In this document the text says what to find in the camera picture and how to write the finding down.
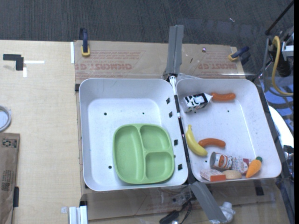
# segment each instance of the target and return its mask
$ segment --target green divided plate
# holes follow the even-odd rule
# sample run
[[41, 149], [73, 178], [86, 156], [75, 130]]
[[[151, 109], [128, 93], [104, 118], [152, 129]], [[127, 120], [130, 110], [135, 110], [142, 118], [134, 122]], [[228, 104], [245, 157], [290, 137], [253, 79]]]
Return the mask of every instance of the green divided plate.
[[157, 125], [119, 127], [113, 137], [113, 158], [118, 177], [131, 184], [163, 182], [174, 171], [169, 134]]

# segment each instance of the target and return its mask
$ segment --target sausage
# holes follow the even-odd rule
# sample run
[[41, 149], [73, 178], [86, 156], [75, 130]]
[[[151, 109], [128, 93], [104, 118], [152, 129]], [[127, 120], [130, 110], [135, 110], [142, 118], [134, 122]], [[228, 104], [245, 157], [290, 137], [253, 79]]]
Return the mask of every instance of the sausage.
[[208, 145], [215, 145], [218, 147], [225, 147], [225, 142], [219, 139], [214, 139], [214, 138], [207, 138], [204, 140], [200, 140], [198, 144], [202, 147], [206, 147]]
[[229, 101], [229, 100], [233, 100], [235, 98], [235, 94], [234, 93], [228, 93], [228, 94], [218, 94], [218, 93], [211, 93], [211, 95], [213, 96], [213, 100], [217, 100], [217, 101]]

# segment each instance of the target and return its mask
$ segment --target toy carrot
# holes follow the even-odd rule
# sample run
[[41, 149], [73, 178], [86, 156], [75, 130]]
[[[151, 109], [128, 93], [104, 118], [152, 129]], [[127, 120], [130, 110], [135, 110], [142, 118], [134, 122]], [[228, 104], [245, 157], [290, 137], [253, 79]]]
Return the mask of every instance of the toy carrot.
[[248, 170], [246, 173], [246, 178], [252, 177], [256, 174], [262, 167], [263, 159], [261, 157], [256, 157], [248, 166]]

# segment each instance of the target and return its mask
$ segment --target orange item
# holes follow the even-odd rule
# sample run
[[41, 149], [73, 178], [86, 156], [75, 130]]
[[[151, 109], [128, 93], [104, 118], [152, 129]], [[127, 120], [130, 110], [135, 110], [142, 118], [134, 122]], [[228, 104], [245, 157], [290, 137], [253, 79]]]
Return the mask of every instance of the orange item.
[[262, 161], [263, 159], [261, 157], [256, 157], [248, 166], [248, 170], [246, 173], [246, 178], [252, 177], [254, 174], [256, 174], [262, 167]]
[[207, 138], [200, 140], [198, 144], [202, 147], [206, 147], [208, 145], [216, 145], [218, 147], [225, 147], [225, 142], [219, 139], [214, 139], [214, 138]]
[[229, 100], [233, 100], [235, 98], [235, 94], [234, 93], [228, 93], [228, 94], [218, 94], [218, 93], [211, 93], [211, 95], [213, 96], [212, 100], [217, 100], [217, 101], [229, 101]]
[[210, 182], [225, 181], [226, 176], [222, 172], [216, 169], [204, 169], [200, 170], [200, 176], [209, 180]]

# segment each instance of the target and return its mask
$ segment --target black cable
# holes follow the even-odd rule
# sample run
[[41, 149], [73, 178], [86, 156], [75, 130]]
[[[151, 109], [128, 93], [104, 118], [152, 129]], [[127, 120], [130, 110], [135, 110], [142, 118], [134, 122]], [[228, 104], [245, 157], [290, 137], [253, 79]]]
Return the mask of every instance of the black cable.
[[186, 214], [185, 214], [185, 216], [184, 216], [184, 218], [183, 218], [183, 220], [182, 220], [182, 222], [181, 222], [180, 224], [182, 224], [182, 223], [187, 219], [187, 217], [189, 216], [189, 214], [190, 214], [190, 212], [191, 212], [191, 210], [192, 210], [192, 203], [191, 203], [191, 200], [189, 200], [189, 201], [187, 202], [187, 204], [189, 204], [188, 211], [186, 212]]
[[286, 9], [279, 15], [279, 17], [275, 20], [275, 22], [273, 22], [273, 24], [265, 31], [266, 35], [269, 35], [270, 31], [272, 30], [272, 28], [279, 22], [279, 20], [284, 16], [284, 14], [286, 14], [286, 12], [291, 8], [291, 6], [293, 6], [294, 1], [291, 1], [291, 3], [286, 7]]

